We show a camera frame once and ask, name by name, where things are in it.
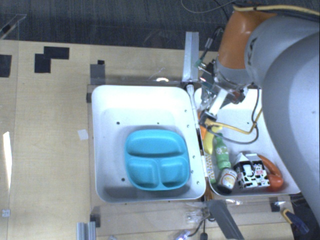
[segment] yellow object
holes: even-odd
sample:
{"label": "yellow object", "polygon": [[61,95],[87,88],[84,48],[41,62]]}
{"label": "yellow object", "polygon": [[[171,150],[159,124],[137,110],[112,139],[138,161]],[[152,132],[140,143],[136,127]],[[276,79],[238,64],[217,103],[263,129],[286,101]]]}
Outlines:
{"label": "yellow object", "polygon": [[200,135],[202,140],[205,138],[206,134],[207,134],[207,129],[200,125]]}
{"label": "yellow object", "polygon": [[[214,133],[217,133],[221,129],[222,129],[221,126],[212,126],[211,127],[211,131],[213,131]],[[212,134],[211,132],[207,131],[205,136],[204,136],[204,139],[203,139],[204,152],[206,152],[207,154],[210,154],[210,155],[212,155],[212,153],[214,151],[214,147],[213,147],[214,137],[215,137],[214,134]]]}
{"label": "yellow object", "polygon": [[223,123],[223,122],[211,121],[210,119],[206,119],[204,123],[205,123],[207,126],[225,127],[225,128],[229,128],[229,129],[231,129],[231,130],[237,131],[237,132],[239,132],[239,133],[247,134],[247,135],[248,135],[248,134],[252,133],[252,131],[253,131],[254,128],[256,127],[257,121],[258,121],[261,113],[262,113],[262,109],[260,109],[258,115],[256,116],[256,118],[255,118],[255,120],[254,120],[254,122],[253,122],[253,124],[252,124],[252,127],[251,127],[250,131],[245,131],[245,130],[239,129],[239,128],[237,128],[237,127],[234,127],[234,126],[232,126],[232,125],[229,125],[229,124],[226,124],[226,123]]}
{"label": "yellow object", "polygon": [[284,210],[281,212],[281,214],[282,214],[282,216],[285,218],[285,220],[286,220],[288,223],[292,224],[291,219],[289,219],[288,216],[286,215],[287,212],[290,212],[290,210],[289,210],[289,209],[284,209]]}
{"label": "yellow object", "polygon": [[286,5],[286,4],[258,5],[258,6],[248,6],[248,7],[239,7],[239,6],[233,5],[233,9],[238,12],[289,10],[289,11],[296,11],[296,12],[301,12],[305,14],[320,16],[320,13],[316,10],[303,8],[295,5]]}

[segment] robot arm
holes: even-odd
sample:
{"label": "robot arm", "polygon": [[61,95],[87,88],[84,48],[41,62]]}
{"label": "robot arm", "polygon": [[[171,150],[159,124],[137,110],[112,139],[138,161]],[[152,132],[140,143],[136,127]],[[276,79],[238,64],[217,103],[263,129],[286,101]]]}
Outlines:
{"label": "robot arm", "polygon": [[199,124],[262,88],[263,116],[281,159],[320,223],[319,18],[259,11],[231,16],[218,57],[202,64]]}

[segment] plastic bottle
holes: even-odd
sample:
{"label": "plastic bottle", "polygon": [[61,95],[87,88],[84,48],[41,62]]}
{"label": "plastic bottle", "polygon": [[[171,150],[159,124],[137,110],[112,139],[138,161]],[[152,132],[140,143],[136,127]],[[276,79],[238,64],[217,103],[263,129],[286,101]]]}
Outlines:
{"label": "plastic bottle", "polygon": [[224,168],[231,168],[228,148],[223,142],[222,138],[215,136],[215,138],[213,139],[213,146],[219,170],[223,170]]}
{"label": "plastic bottle", "polygon": [[222,138],[216,136],[213,145],[217,166],[222,171],[217,188],[225,194],[230,194],[235,186],[237,173],[231,169],[228,148]]}

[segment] wooden table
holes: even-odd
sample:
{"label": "wooden table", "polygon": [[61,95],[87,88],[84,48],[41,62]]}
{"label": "wooden table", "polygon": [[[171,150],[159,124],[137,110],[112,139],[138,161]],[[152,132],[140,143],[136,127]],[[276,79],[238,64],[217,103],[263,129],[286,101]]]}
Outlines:
{"label": "wooden table", "polygon": [[[44,46],[68,47],[69,59],[52,59],[51,73],[35,73],[35,54],[43,54]],[[184,51],[1,40],[0,54],[12,55],[10,77],[0,78],[0,130],[2,135],[10,132],[12,145],[10,191],[4,151],[0,151],[0,204],[10,209],[10,217],[1,218],[0,238],[76,239],[77,223],[87,223],[91,213],[89,143],[78,135],[78,130],[88,130],[90,64],[105,61],[107,76],[148,79],[162,71],[180,78]],[[163,204],[150,205],[153,211],[147,213],[129,204],[126,209],[124,204],[105,204],[111,220],[105,231],[118,240],[169,240],[197,226],[177,216],[177,211],[183,216],[188,210],[184,204],[168,204],[172,210],[165,217],[160,216]],[[293,239],[281,214],[266,207],[243,212],[231,209],[245,239]],[[151,228],[154,216],[157,225]],[[206,228],[209,239],[225,239],[215,222]],[[97,239],[107,240],[109,235]],[[190,239],[199,239],[199,234]]]}

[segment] small white paper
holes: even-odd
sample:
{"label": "small white paper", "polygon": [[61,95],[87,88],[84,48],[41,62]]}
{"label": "small white paper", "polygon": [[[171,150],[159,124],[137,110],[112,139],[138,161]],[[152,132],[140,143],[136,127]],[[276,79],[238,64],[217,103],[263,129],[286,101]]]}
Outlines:
{"label": "small white paper", "polygon": [[2,210],[2,217],[3,217],[3,218],[8,218],[8,217],[10,217],[10,209],[3,209],[3,210]]}
{"label": "small white paper", "polygon": [[86,129],[78,130],[78,135],[81,141],[89,139],[89,135]]}

